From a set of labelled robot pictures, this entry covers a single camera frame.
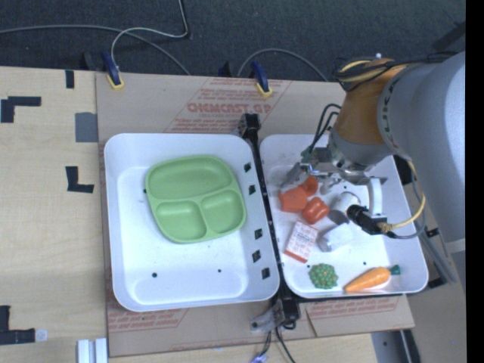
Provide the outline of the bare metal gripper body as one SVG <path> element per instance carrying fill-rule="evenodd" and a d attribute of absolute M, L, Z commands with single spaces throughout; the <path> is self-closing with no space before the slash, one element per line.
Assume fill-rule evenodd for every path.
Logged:
<path fill-rule="evenodd" d="M 369 171 L 388 156 L 384 147 L 357 147 L 343 152 L 338 147 L 307 147 L 301 153 L 301 167 L 319 178 L 339 177 L 353 185 L 369 182 Z"/>

